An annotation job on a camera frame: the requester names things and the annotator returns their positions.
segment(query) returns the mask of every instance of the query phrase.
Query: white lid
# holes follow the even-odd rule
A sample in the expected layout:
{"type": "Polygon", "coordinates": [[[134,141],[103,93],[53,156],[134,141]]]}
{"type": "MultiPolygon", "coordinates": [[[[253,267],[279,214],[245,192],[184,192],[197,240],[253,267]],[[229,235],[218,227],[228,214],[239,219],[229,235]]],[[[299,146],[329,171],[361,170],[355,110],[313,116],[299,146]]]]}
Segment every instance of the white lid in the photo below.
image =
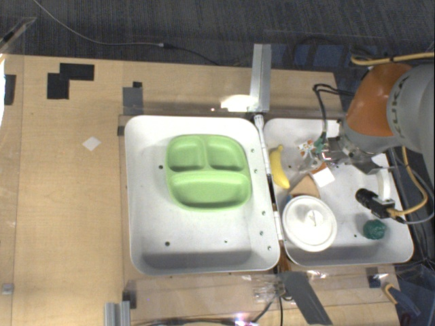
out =
{"type": "Polygon", "coordinates": [[[285,206],[283,228],[297,247],[310,252],[327,249],[337,235],[334,213],[312,196],[295,197],[285,206]]]}

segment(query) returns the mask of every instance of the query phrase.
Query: green divided plate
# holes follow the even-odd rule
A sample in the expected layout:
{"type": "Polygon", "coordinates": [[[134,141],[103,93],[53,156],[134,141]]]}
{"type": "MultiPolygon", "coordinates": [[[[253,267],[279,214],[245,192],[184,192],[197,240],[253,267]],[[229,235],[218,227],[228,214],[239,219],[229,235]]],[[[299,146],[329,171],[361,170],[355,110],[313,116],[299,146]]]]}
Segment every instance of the green divided plate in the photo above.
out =
{"type": "Polygon", "coordinates": [[[181,135],[169,142],[166,176],[172,199],[185,209],[238,208],[251,198],[243,148],[222,135],[181,135]]]}

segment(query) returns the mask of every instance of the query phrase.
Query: wooden table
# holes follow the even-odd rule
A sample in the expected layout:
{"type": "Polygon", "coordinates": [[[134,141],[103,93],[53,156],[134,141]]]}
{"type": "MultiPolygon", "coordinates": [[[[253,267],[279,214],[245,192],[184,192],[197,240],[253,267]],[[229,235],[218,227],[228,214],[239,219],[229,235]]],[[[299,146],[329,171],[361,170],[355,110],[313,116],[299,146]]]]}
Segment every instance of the wooden table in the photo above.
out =
{"type": "MultiPolygon", "coordinates": [[[[218,108],[222,96],[249,93],[251,71],[9,56],[6,73],[17,75],[17,84],[0,128],[0,283],[14,283],[14,292],[0,295],[0,324],[102,325],[104,304],[120,301],[129,269],[117,136],[122,88],[142,82],[145,107],[153,109],[218,108]],[[58,73],[61,62],[95,65],[94,81],[71,81],[69,100],[48,100],[48,73],[58,73]],[[101,142],[93,151],[82,145],[90,137],[101,142]]],[[[318,82],[334,85],[334,78],[273,70],[271,107],[317,114],[311,88],[318,82]]],[[[331,117],[342,114],[336,96],[324,101],[331,117]]],[[[329,269],[355,279],[365,274],[363,267],[329,269]]],[[[364,279],[322,291],[335,325],[398,324],[393,305],[364,279]]],[[[285,325],[305,325],[297,308],[284,308],[285,325]]],[[[261,325],[279,324],[272,309],[261,325]]]]}

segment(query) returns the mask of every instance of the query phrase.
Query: yellow banana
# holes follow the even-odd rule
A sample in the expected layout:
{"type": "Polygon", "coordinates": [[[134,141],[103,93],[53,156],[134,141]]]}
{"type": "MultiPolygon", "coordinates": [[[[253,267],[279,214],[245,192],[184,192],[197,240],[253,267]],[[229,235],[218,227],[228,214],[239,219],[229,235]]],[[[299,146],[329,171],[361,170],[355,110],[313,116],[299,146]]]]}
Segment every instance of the yellow banana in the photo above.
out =
{"type": "Polygon", "coordinates": [[[281,165],[281,151],[283,148],[283,145],[280,145],[272,150],[269,154],[269,160],[271,161],[273,182],[283,189],[289,189],[290,181],[288,181],[281,165]]]}

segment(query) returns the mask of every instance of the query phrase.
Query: green ball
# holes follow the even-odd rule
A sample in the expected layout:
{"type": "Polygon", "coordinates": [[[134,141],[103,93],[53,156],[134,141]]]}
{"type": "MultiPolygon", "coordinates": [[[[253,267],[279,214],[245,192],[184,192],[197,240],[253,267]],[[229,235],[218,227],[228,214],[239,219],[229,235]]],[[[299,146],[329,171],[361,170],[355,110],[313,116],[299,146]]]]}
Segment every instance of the green ball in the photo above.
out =
{"type": "Polygon", "coordinates": [[[385,235],[387,226],[379,220],[369,220],[364,224],[364,236],[367,239],[378,240],[382,239],[385,235]]]}

